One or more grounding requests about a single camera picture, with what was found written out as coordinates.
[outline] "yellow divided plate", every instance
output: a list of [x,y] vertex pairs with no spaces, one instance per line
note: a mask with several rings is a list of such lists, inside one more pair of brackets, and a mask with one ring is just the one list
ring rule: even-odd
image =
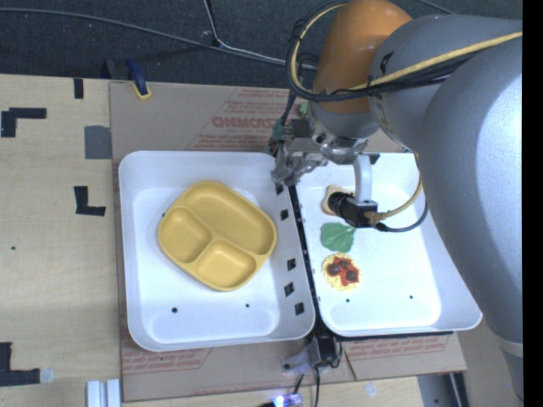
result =
[[264,211],[215,181],[188,188],[159,225],[163,252],[188,274],[220,291],[248,282],[276,241],[276,227]]

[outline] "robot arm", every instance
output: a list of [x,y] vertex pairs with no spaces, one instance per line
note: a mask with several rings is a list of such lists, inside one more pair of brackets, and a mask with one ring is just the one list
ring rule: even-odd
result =
[[439,234],[523,405],[522,44],[522,21],[346,3],[313,90],[291,80],[309,113],[285,132],[272,178],[293,185],[328,161],[353,164],[378,128],[417,153]]

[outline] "black cable wire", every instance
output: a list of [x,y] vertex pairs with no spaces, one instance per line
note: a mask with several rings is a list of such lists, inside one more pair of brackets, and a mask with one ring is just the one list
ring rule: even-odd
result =
[[[347,101],[355,98],[364,98],[368,96],[375,96],[385,92],[392,92],[401,89],[420,87],[420,86],[429,86],[436,83],[441,83],[445,78],[450,75],[454,70],[456,70],[461,64],[469,60],[474,54],[470,53],[464,56],[461,56],[457,59],[452,59],[451,61],[444,62],[442,64],[436,64],[430,68],[419,70],[409,75],[404,75],[399,77],[397,80],[379,83],[376,86],[366,86],[360,89],[338,89],[334,92],[311,92],[311,89],[305,89],[298,83],[294,81],[294,74],[291,71],[294,70],[289,63],[293,61],[294,53],[297,53],[297,47],[303,41],[303,35],[306,32],[306,29],[316,20],[318,17],[322,16],[328,10],[333,8],[341,7],[351,0],[327,0],[325,2],[319,3],[316,5],[305,17],[297,20],[294,23],[292,34],[289,39],[289,47],[287,52],[287,81],[290,85],[291,90],[293,90],[297,96],[300,98],[313,101],[316,103],[319,102],[337,102],[337,101]],[[446,14],[454,14],[452,11],[446,8],[442,8],[436,4],[428,2],[426,0],[415,0],[419,3],[428,5],[431,8],[435,8]]]
[[296,101],[296,94],[293,91],[290,91],[288,93],[287,106],[285,108],[285,111],[283,112],[283,115],[280,118],[281,125],[286,124],[288,115],[290,114],[290,110],[292,110],[292,107],[294,106],[295,101]]
[[321,372],[319,371],[318,366],[315,366],[315,377],[316,377],[316,392],[315,392],[314,407],[317,407],[317,405],[319,404],[319,392],[321,388]]
[[[318,4],[313,9],[313,11],[310,12],[310,14],[318,14],[318,12],[320,10],[327,7],[328,3],[337,4],[337,3],[346,3],[348,1],[349,0],[328,0],[325,3]],[[438,5],[434,4],[434,3],[428,2],[426,0],[414,0],[414,1],[426,4],[431,8],[436,8],[436,9],[441,10],[443,12],[446,12],[448,14],[452,14],[452,12],[449,11],[448,9],[441,8],[440,6],[438,6]],[[98,16],[94,16],[94,15],[88,15],[88,14],[78,14],[78,13],[73,13],[73,12],[65,12],[65,11],[50,10],[50,9],[37,9],[37,8],[0,8],[0,12],[12,13],[12,14],[52,15],[52,16],[62,16],[62,17],[68,17],[68,18],[77,18],[77,19],[80,19],[80,20],[96,21],[96,22],[99,22],[99,23],[116,25],[118,27],[123,27],[123,28],[126,28],[126,29],[132,29],[132,30],[135,30],[135,31],[141,31],[141,32],[144,32],[144,33],[148,33],[150,35],[164,37],[166,39],[171,39],[171,40],[177,41],[177,42],[183,42],[183,43],[185,43],[187,45],[192,45],[194,47],[199,47],[199,48],[206,49],[206,50],[217,51],[219,53],[224,53],[224,54],[230,54],[232,56],[239,57],[239,58],[242,58],[242,59],[254,60],[254,61],[265,63],[265,64],[274,64],[274,65],[279,65],[279,66],[285,66],[285,61],[283,61],[281,59],[275,59],[275,58],[271,58],[269,56],[265,56],[265,55],[258,54],[258,53],[253,53],[253,52],[243,50],[243,49],[240,49],[240,48],[230,47],[226,43],[224,43],[218,37],[217,32],[216,32],[216,28],[215,28],[215,24],[213,22],[214,21],[213,17],[210,15],[210,7],[209,7],[210,2],[209,2],[209,0],[204,0],[204,3],[206,3],[206,11],[208,12],[208,18],[210,19],[211,30],[212,30],[212,33],[213,33],[214,42],[215,43],[219,42],[219,44],[220,44],[219,46],[206,45],[206,44],[203,44],[201,42],[193,41],[191,39],[187,39],[187,38],[182,37],[182,36],[177,36],[177,35],[172,35],[172,34],[169,34],[169,33],[164,33],[162,31],[149,29],[147,27],[142,27],[140,25],[134,25],[134,24],[131,24],[131,23],[126,23],[124,21],[112,20],[112,19],[108,19],[108,18],[104,18],[104,17],[98,17]],[[304,19],[298,20],[296,23],[294,23],[294,28],[297,29],[300,25],[303,25],[304,20],[307,20],[307,19],[308,19],[308,16],[306,16]],[[307,70],[314,70],[315,69],[315,68],[310,67],[310,66],[306,66],[305,68]]]
[[249,60],[255,60],[264,64],[274,64],[279,66],[284,66],[285,63],[281,61],[274,61],[270,59],[264,59],[262,57],[259,57],[258,55],[248,55],[245,54],[246,52],[244,50],[238,50],[238,49],[231,49],[231,48],[224,48],[224,47],[215,47],[212,45],[206,45],[201,42],[193,41],[191,39],[187,39],[185,37],[171,35],[170,33],[164,33],[162,31],[156,31],[154,29],[149,29],[147,27],[141,27],[140,25],[134,25],[130,23],[126,23],[124,21],[118,21],[118,20],[111,20],[108,18],[98,17],[94,15],[87,15],[87,14],[78,14],[73,12],[65,12],[65,11],[58,11],[58,10],[49,10],[49,9],[33,9],[33,8],[0,8],[0,12],[7,12],[12,14],[40,14],[40,15],[52,15],[52,16],[62,16],[62,17],[68,17],[68,18],[77,18],[80,20],[90,20],[90,21],[96,21],[99,23],[105,23],[110,25],[116,25],[118,27],[124,27],[127,29],[132,29],[135,31],[141,31],[144,33],[148,33],[155,36],[164,37],[167,39],[171,39],[173,41],[183,42],[187,45],[192,45],[195,47],[217,51],[219,53],[224,54],[230,54],[232,56],[236,56],[242,59],[249,59]]
[[[305,62],[311,62],[313,65],[307,65]],[[298,74],[302,73],[302,70],[309,68],[316,69],[319,63],[319,57],[312,53],[300,53],[297,59]]]
[[219,37],[215,28],[215,17],[213,16],[213,8],[211,7],[211,0],[203,0],[205,12],[207,13],[208,21],[210,22],[211,34],[213,35],[213,43],[216,47],[219,47],[224,42]]
[[301,384],[302,384],[302,380],[304,380],[304,376],[305,376],[305,372],[302,373],[302,375],[299,377],[299,380],[298,380],[298,382],[296,383],[296,386],[294,386],[294,390],[293,390],[292,393],[298,393],[299,387],[300,387]]
[[330,365],[330,367],[336,369],[339,368],[339,365],[341,364],[341,359],[343,358],[343,344],[339,343],[339,352],[338,352],[338,358]]
[[394,227],[388,227],[382,222],[378,222],[375,225],[375,229],[377,229],[378,231],[381,231],[381,232],[407,232],[407,231],[412,231],[413,229],[415,229],[416,227],[419,227],[424,222],[424,219],[426,219],[427,215],[428,215],[428,203],[425,202],[424,203],[424,211],[423,211],[423,213],[421,214],[420,218],[415,223],[413,223],[412,225],[406,226],[406,227],[394,228]]

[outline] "white plastic tray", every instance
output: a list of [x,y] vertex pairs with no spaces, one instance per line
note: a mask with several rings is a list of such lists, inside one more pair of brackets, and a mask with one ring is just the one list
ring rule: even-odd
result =
[[[372,167],[372,199],[379,211],[395,209],[414,193],[418,171],[409,153],[383,153]],[[345,337],[466,330],[481,312],[453,265],[431,215],[408,232],[355,231],[349,255],[361,272],[353,291],[333,289],[322,275],[334,251],[322,246],[321,226],[342,221],[321,210],[328,186],[354,191],[354,168],[328,164],[302,176],[296,186],[305,237],[323,322]],[[424,207],[424,196],[406,211],[383,222],[409,226]]]
[[[288,192],[276,194],[263,153],[145,152],[120,163],[120,201],[128,327],[141,347],[164,351],[296,339],[315,309]],[[160,250],[162,214],[188,187],[219,181],[273,219],[277,245],[243,287],[217,292]]]

